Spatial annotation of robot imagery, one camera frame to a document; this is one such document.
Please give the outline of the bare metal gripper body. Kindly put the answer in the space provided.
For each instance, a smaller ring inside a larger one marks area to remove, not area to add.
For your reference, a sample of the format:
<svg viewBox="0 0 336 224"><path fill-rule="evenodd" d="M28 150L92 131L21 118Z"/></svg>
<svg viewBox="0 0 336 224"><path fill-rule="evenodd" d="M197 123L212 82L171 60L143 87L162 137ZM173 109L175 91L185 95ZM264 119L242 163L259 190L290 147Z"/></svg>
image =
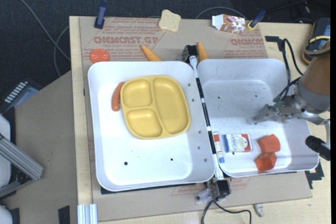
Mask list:
<svg viewBox="0 0 336 224"><path fill-rule="evenodd" d="M325 98L312 97L306 100L300 95L288 95L284 98L274 98L273 101L274 111L282 119L299 118L316 125L327 122L327 119L320 116L327 111Z"/></svg>

